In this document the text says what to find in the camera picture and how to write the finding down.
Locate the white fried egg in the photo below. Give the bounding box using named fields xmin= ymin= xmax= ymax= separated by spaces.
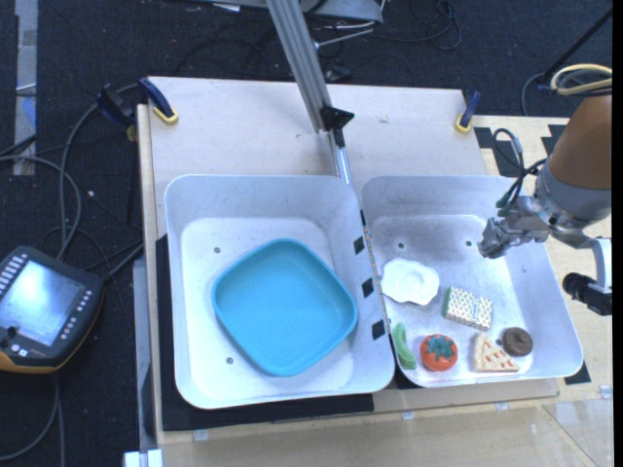
xmin=380 ymin=257 xmax=441 ymax=307

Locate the black cylinder on white bracket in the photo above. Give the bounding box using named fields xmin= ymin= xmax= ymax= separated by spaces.
xmin=562 ymin=236 xmax=613 ymax=317

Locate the brown doughnut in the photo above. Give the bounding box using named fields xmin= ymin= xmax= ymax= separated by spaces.
xmin=500 ymin=326 xmax=534 ymax=358

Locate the blue plate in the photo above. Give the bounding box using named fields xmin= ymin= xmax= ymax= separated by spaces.
xmin=209 ymin=237 xmax=360 ymax=378

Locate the green pea pod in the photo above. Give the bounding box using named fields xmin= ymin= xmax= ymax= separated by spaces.
xmin=392 ymin=322 xmax=419 ymax=372

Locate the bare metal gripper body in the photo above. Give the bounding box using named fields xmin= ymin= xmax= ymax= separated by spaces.
xmin=501 ymin=195 xmax=561 ymax=246

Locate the red tomato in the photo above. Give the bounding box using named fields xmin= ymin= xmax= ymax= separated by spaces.
xmin=419 ymin=333 xmax=459 ymax=374

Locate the pale wood board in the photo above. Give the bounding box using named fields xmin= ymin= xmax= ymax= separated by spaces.
xmin=145 ymin=76 xmax=561 ymax=433

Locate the white plastic tray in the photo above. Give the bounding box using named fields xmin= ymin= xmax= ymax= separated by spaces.
xmin=359 ymin=174 xmax=585 ymax=390
xmin=164 ymin=173 xmax=397 ymax=411

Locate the patterned white packet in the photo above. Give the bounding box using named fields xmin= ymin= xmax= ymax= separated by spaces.
xmin=441 ymin=286 xmax=495 ymax=333

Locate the pie slice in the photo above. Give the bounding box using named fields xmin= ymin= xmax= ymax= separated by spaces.
xmin=471 ymin=331 xmax=521 ymax=375

